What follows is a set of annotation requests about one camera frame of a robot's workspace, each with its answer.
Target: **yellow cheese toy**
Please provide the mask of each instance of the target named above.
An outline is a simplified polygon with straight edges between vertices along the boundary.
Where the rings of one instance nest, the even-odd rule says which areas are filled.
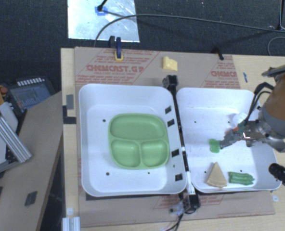
[[[223,175],[218,162],[213,165],[210,175],[207,179],[207,184],[213,187],[226,187],[227,180]]]
[[[168,56],[163,57],[163,69],[178,71],[178,62],[170,59]]]

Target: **table surface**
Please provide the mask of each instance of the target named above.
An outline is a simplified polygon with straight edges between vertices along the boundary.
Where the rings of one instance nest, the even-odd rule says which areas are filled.
[[[38,231],[61,151],[61,92],[28,110],[19,133],[32,156],[0,179],[0,230]],[[29,193],[35,202],[25,206]]]
[[[63,105],[66,105],[66,96],[75,94],[75,56],[74,49],[61,50],[62,63],[62,92]],[[241,89],[254,91],[255,87],[266,81],[261,73],[270,66],[281,66],[285,64],[285,57],[269,56],[244,56],[233,55],[233,63],[238,75]],[[246,82],[243,72],[246,71]],[[275,84],[272,79],[267,80],[270,84]],[[264,103],[265,97],[261,97],[260,103]],[[76,116],[75,108],[68,110],[68,116]],[[275,152],[277,161],[285,166],[285,154]],[[67,217],[79,216],[78,206],[78,165],[77,165],[77,135],[75,124],[64,124],[64,164],[65,164],[65,206],[73,208],[74,213]],[[275,215],[252,216],[240,218],[218,218],[204,220],[182,221],[179,229],[195,231],[235,231],[235,230],[285,230],[285,186],[281,186],[274,191],[279,199],[274,202]],[[174,225],[174,222],[145,223],[134,225],[118,225],[106,227],[81,228],[82,231],[163,231]]]

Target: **black carpet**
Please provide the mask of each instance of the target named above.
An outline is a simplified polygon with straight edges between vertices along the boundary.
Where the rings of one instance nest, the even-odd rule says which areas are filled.
[[[280,0],[135,0],[136,13],[172,14],[268,28],[277,27]],[[283,13],[285,26],[285,6]],[[267,55],[267,44],[284,33],[181,19],[138,19],[140,43],[124,48]],[[0,83],[45,75],[61,89],[60,49],[92,46],[92,40],[67,38],[67,0],[0,0]],[[106,47],[98,42],[97,47]],[[285,40],[271,44],[285,56]]]

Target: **aluminum foil sheet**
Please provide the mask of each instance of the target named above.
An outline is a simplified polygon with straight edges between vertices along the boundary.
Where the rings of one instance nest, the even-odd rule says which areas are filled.
[[[102,2],[103,0],[67,0],[69,38],[95,39],[107,23],[119,18],[120,15],[136,13],[134,0],[108,0],[103,10],[110,13],[97,11],[97,6]],[[136,17],[120,20],[110,25],[102,32],[98,40],[109,40],[110,36],[121,37],[123,42],[139,42]]]

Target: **green divided plate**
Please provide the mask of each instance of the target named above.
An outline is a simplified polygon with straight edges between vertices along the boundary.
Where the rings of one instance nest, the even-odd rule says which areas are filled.
[[[155,115],[116,115],[109,123],[108,140],[110,154],[120,167],[148,169],[160,167],[168,161],[166,126]]]

